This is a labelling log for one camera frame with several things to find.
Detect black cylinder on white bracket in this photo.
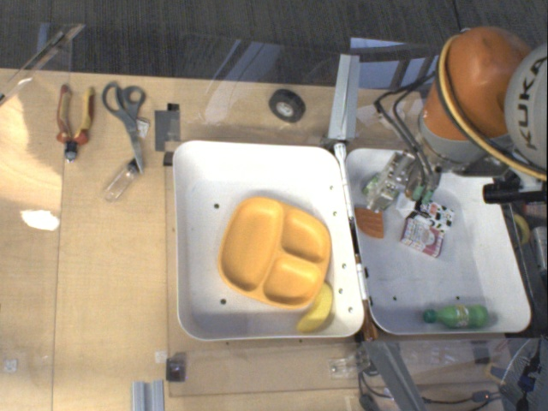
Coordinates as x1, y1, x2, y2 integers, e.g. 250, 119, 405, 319
482, 173, 548, 206

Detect orange divided plate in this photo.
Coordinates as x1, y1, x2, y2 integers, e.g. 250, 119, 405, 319
217, 195, 333, 310

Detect black tape roll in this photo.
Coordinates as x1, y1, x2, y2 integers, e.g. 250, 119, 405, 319
268, 88, 307, 124

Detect white packet with coloured print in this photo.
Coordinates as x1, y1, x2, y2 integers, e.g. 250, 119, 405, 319
417, 200, 456, 231

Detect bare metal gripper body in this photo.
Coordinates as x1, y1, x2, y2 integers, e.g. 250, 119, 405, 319
379, 150, 443, 200

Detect white plastic tray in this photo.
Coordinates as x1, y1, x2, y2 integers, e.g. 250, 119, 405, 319
344, 147, 533, 337
171, 140, 366, 343

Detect small clear plastic bottle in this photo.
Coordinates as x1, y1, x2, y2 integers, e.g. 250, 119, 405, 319
102, 159, 141, 203

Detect yellow banana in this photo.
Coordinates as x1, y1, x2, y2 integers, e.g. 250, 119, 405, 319
295, 281, 336, 335

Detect grey scissors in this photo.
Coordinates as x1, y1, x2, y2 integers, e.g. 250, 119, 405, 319
101, 80, 148, 175

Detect red and yellow pliers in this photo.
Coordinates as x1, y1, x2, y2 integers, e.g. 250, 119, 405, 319
55, 84, 97, 163

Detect pink and white carton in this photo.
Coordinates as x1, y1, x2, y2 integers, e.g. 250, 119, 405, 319
399, 211, 445, 259

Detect green plastic bottle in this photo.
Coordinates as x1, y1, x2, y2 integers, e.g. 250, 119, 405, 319
422, 303, 490, 331

